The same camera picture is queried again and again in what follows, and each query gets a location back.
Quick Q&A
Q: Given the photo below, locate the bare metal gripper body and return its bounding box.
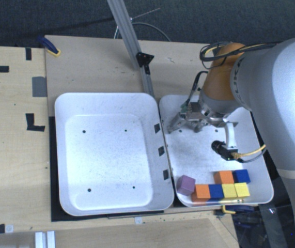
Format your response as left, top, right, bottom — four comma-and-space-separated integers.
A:
180, 102, 239, 128

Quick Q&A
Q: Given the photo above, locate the white plastic tray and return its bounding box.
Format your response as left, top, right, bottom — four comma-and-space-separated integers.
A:
159, 94, 275, 208
54, 92, 175, 216

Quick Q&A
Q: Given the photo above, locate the orange cube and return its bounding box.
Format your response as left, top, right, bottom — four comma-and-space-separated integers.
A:
213, 170, 235, 185
191, 184, 211, 203

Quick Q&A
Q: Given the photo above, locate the purple cube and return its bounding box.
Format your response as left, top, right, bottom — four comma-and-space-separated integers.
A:
176, 175, 196, 197

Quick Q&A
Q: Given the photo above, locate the blue cube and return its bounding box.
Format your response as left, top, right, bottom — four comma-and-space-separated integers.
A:
208, 183, 225, 200
232, 169, 252, 184

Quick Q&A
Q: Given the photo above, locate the yellow cube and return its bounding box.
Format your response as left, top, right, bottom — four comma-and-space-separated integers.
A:
234, 182, 251, 198
222, 183, 238, 199

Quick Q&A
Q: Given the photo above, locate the pale wood board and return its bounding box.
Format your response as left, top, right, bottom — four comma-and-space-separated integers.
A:
44, 35, 257, 219

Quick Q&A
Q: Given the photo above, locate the black cylinder on white bracket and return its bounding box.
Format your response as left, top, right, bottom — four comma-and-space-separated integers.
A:
211, 121, 240, 162

